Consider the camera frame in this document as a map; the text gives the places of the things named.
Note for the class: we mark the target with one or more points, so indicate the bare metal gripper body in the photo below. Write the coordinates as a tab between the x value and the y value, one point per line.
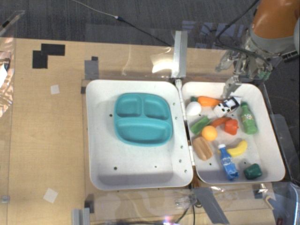
254	64

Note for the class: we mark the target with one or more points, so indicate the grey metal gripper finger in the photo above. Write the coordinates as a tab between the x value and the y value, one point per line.
230	87

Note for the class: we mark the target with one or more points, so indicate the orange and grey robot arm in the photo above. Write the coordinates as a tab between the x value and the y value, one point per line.
274	10

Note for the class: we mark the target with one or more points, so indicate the cow print milk carton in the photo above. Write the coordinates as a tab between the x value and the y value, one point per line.
225	108

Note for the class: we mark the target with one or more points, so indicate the orange carrot with green top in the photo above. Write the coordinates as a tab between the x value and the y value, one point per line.
208	101

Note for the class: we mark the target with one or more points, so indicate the green plastic bottle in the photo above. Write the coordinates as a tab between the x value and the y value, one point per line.
249	122

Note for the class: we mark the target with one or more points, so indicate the red bell pepper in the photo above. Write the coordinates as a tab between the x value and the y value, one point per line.
231	127

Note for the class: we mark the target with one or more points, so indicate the white egg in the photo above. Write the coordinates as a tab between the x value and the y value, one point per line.
193	108

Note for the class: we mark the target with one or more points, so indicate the green pea pod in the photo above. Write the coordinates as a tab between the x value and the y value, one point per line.
199	125

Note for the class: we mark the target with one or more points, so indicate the orange fruit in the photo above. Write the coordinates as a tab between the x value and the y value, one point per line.
209	133

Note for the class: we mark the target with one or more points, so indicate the yellow banana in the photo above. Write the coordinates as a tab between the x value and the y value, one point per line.
239	149

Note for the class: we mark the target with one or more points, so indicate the hot dog in bun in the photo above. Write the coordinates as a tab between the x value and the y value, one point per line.
202	148

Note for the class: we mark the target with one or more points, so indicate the white plastic tray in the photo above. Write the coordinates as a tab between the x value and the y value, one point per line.
105	149
267	149

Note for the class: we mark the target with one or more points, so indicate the blue plastic bottle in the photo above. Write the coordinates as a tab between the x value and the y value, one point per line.
228	164

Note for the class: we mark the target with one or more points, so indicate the teal divided plate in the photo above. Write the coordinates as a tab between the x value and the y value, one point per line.
143	130

